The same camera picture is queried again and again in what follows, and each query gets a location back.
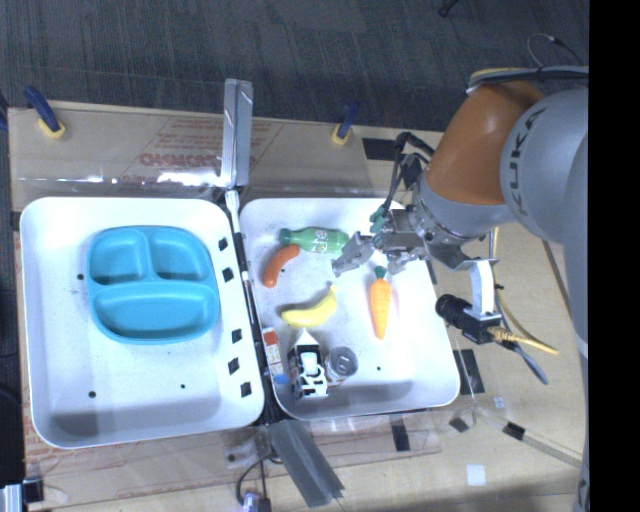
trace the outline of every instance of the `toy banana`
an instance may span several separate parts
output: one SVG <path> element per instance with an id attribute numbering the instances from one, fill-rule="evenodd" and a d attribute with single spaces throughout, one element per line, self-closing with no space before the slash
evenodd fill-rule
<path id="1" fill-rule="evenodd" d="M 283 311 L 280 317 L 292 327 L 316 327 L 325 322 L 338 307 L 336 291 L 338 287 L 333 284 L 329 293 L 320 302 L 308 309 L 288 309 Z"/>

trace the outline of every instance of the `tin can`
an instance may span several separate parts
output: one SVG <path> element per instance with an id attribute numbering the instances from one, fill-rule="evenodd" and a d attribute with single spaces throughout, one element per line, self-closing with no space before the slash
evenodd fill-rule
<path id="1" fill-rule="evenodd" d="M 327 383 L 337 386 L 358 371 L 358 356 L 349 347 L 336 347 L 324 360 Z"/>

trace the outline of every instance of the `blue divided tray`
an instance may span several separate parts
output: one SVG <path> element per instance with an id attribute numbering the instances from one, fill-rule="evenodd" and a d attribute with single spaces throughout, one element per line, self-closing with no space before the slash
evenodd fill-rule
<path id="1" fill-rule="evenodd" d="M 124 343 L 197 338 L 220 314 L 209 252 L 180 228 L 128 226 L 100 232 L 89 247 L 87 291 L 100 331 Z"/>

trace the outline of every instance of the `green bottle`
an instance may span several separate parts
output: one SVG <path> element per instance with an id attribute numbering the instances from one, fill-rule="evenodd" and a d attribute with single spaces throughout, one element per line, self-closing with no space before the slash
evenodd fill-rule
<path id="1" fill-rule="evenodd" d="M 295 244 L 309 252 L 337 253 L 349 241 L 349 235 L 338 229 L 306 228 L 298 231 L 280 230 L 280 243 Z"/>

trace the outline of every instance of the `white sticker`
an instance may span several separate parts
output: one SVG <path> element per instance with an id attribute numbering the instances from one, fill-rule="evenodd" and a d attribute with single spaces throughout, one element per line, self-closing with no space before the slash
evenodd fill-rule
<path id="1" fill-rule="evenodd" d="M 487 485 L 482 464 L 467 464 L 467 484 L 471 487 L 482 487 Z"/>

